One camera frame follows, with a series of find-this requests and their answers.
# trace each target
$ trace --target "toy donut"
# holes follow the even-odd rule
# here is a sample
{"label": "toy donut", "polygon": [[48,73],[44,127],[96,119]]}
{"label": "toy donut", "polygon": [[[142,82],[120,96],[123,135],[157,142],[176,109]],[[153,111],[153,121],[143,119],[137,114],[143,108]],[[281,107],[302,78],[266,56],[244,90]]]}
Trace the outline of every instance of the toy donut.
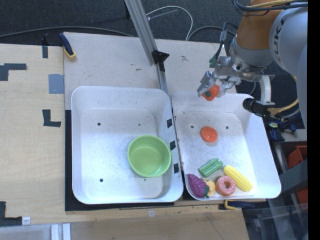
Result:
{"label": "toy donut", "polygon": [[222,196],[231,196],[236,191],[236,183],[229,176],[221,176],[215,184],[215,190]]}

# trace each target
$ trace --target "white cable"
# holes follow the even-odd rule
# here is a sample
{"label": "white cable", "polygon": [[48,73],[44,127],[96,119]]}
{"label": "white cable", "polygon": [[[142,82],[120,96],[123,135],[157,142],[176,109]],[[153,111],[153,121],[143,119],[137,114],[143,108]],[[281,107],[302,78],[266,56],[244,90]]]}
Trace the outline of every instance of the white cable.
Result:
{"label": "white cable", "polygon": [[190,17],[190,19],[191,19],[191,27],[190,27],[189,33],[188,33],[188,35],[186,36],[186,39],[185,39],[185,40],[187,41],[187,40],[189,39],[189,35],[190,35],[190,33],[191,33],[191,31],[192,31],[192,29],[193,29],[193,27],[194,27],[194,19],[192,18],[191,14],[190,14],[186,9],[184,9],[184,8],[182,8],[182,7],[179,7],[179,6],[170,5],[170,6],[165,6],[165,7],[156,9],[156,10],[154,10],[154,11],[151,11],[151,12],[147,13],[146,16],[149,16],[149,15],[151,15],[151,14],[154,14],[154,13],[160,11],[160,10],[167,9],[167,8],[178,8],[178,9],[180,9],[180,10],[183,10],[184,12],[186,12],[186,13],[189,15],[189,17]]}

